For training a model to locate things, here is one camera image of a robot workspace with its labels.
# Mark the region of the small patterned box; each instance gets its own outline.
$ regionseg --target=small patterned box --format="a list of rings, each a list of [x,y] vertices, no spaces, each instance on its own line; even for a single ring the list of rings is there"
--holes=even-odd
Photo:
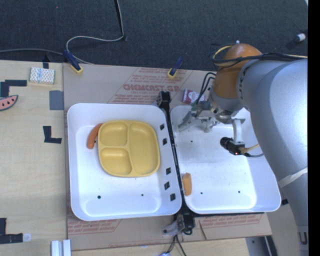
[[[53,85],[55,82],[55,70],[48,68],[32,67],[30,83]]]

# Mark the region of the black fabric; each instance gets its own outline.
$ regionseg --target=black fabric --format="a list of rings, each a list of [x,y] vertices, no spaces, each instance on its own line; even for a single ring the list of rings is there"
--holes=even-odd
[[[4,1],[0,51],[40,48],[62,53],[75,36],[121,36],[114,0]],[[170,68],[183,57],[183,69],[212,70],[212,44],[250,44],[263,53],[308,55],[305,0],[119,0],[127,41],[76,39],[69,50],[95,64]],[[39,61],[45,52],[0,53],[2,60]],[[50,53],[51,61],[64,58]]]

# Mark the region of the orange object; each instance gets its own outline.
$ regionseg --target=orange object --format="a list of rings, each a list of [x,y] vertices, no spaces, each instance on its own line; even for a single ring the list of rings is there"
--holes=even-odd
[[[17,101],[18,95],[0,98],[0,111],[11,108]]]
[[[226,52],[224,60],[232,60],[240,57],[257,56],[262,53],[253,46],[246,43],[237,43]],[[241,68],[248,62],[243,60],[230,67],[220,68],[216,72],[212,89],[214,93],[222,98],[237,99],[236,82]]]
[[[191,174],[190,173],[186,172],[182,176],[182,185],[183,185],[183,189],[184,189],[184,195],[185,196],[191,195],[191,192],[192,192],[192,181],[191,181]]]
[[[95,140],[96,137],[98,136],[99,129],[102,126],[102,123],[97,124],[90,132],[88,136],[88,140],[86,142],[86,146],[88,149],[93,149],[95,146]]]

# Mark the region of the white cable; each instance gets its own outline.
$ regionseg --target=white cable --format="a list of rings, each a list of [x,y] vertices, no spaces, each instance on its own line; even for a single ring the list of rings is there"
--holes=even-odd
[[[294,182],[296,179],[298,179],[303,174],[307,174],[307,173],[308,173],[308,167],[306,167],[300,171],[297,171],[294,174],[291,174],[291,175],[284,177],[283,179],[278,181],[278,185],[280,188],[283,188],[286,185],[289,185],[290,183]]]
[[[71,39],[69,39],[67,42],[66,42],[66,49],[67,51],[69,51],[69,43],[74,40],[74,39],[78,39],[78,38],[85,38],[85,39],[92,39],[92,40],[97,40],[97,41],[102,41],[102,42],[108,42],[108,43],[111,43],[111,42],[117,42],[117,41],[120,41],[122,40],[124,37],[125,37],[125,33],[124,33],[124,26],[123,26],[123,22],[122,22],[122,14],[121,14],[121,9],[120,9],[120,5],[119,5],[119,1],[116,0],[116,3],[117,3],[117,8],[119,10],[119,17],[120,17],[120,26],[121,26],[121,36],[117,39],[102,39],[102,38],[97,38],[97,37],[92,37],[92,36],[86,36],[86,35],[77,35],[75,37],[72,37]],[[78,60],[79,62],[81,63],[86,63],[86,64],[93,64],[93,63],[90,63],[90,62],[87,62],[83,59],[80,59],[76,56],[73,55],[73,57]]]

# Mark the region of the blue clamp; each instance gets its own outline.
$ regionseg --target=blue clamp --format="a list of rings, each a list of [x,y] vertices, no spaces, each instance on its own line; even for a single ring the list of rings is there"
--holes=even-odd
[[[177,70],[181,68],[182,64],[184,63],[184,59],[179,57],[176,63],[173,65],[172,68],[167,73],[167,77],[169,79],[173,79],[176,76]]]
[[[70,51],[64,50],[62,55],[68,60],[71,64],[70,67],[78,74],[80,74],[84,69],[79,65],[76,58],[71,54]]]

